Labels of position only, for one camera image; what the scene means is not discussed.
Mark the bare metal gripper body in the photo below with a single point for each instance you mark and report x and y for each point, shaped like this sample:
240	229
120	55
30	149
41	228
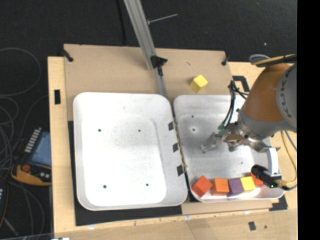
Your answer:
235	133

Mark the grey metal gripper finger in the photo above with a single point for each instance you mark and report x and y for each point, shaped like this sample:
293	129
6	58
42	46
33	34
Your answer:
210	142
235	146

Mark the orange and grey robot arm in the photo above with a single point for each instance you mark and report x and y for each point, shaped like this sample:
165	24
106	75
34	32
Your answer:
265	96

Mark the white plastic tray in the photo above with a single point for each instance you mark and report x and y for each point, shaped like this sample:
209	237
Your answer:
215	164
125	159

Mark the yellow cube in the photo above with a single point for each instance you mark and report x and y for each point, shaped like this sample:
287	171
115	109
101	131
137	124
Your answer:
198	83
247	183

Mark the purple cube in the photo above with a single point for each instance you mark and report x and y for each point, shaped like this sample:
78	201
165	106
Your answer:
235	186

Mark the red cube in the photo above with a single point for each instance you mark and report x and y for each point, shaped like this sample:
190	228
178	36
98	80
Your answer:
257	182

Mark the orange cube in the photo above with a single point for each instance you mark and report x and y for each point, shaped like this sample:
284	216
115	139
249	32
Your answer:
220	186

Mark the red-orange cube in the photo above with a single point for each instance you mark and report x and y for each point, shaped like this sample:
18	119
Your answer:
201	186

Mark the brown cardboard board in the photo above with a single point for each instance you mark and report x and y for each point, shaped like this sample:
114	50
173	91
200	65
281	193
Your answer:
112	69

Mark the black cylinder on white bracket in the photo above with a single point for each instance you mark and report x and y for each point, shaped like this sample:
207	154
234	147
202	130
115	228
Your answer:
262	174

